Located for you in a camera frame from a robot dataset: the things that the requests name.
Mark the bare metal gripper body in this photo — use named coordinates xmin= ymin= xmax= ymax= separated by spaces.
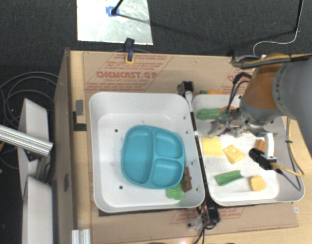
xmin=220 ymin=110 xmax=268 ymax=138

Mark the yellow cheese slice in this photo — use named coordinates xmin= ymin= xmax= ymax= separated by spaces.
xmin=201 ymin=136 xmax=224 ymax=158

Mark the green toy vegetable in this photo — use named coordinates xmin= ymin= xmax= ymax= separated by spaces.
xmin=214 ymin=169 xmax=244 ymax=187
xmin=195 ymin=107 xmax=222 ymax=120

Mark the small orange toy food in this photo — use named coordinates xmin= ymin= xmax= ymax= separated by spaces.
xmin=220 ymin=105 xmax=237 ymax=114

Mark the yellow cheese wedge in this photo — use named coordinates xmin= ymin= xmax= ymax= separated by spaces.
xmin=222 ymin=144 xmax=246 ymax=165

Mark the orange-brown toy sausage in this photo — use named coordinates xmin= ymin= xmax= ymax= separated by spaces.
xmin=255 ymin=138 xmax=266 ymax=153

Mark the thin black and white rod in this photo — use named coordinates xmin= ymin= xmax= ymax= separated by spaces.
xmin=185 ymin=91 xmax=213 ymax=208

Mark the orange toy carrot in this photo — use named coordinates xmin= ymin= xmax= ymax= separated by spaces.
xmin=199 ymin=88 xmax=230 ymax=96

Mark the yellow biscuit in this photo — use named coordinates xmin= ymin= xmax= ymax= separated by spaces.
xmin=247 ymin=175 xmax=267 ymax=192

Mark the brown chocolate bar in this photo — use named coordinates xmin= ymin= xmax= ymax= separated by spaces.
xmin=181 ymin=167 xmax=193 ymax=193

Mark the white plastic tray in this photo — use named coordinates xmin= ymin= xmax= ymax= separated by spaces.
xmin=191 ymin=93 xmax=306 ymax=207
xmin=88 ymin=91 xmax=206 ymax=214

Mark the green lettuce leaf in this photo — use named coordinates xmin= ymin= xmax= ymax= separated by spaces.
xmin=166 ymin=184 xmax=185 ymax=201

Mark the blue divided plate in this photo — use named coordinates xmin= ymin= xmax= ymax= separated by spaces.
xmin=120 ymin=125 xmax=186 ymax=190

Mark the brown cardboard board, red print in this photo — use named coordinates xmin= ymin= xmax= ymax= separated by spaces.
xmin=82 ymin=50 xmax=299 ymax=240

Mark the black cylinder on white bracket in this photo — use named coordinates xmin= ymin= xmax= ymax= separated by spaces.
xmin=248 ymin=132 xmax=278 ymax=171

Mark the black block with thin wires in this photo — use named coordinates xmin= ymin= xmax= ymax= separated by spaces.
xmin=177 ymin=80 xmax=195 ymax=97
xmin=196 ymin=201 xmax=221 ymax=229

